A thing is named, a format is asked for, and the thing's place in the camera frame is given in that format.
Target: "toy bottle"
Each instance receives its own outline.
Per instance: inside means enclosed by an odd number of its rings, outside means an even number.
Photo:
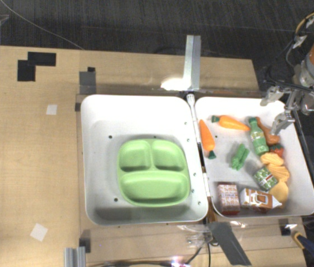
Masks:
[[[250,118],[248,122],[251,126],[250,136],[255,152],[257,155],[262,155],[263,153],[269,151],[264,133],[257,126],[256,118]]]

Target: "toy carrot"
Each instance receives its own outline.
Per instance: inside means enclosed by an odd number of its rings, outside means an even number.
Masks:
[[[216,155],[213,151],[213,149],[215,148],[214,138],[203,120],[199,121],[199,128],[200,128],[200,136],[202,138],[203,149],[205,149],[206,151],[209,151],[208,159],[216,158]]]
[[[250,128],[229,116],[212,116],[212,122],[218,122],[222,127],[232,128],[234,130],[249,131]]]

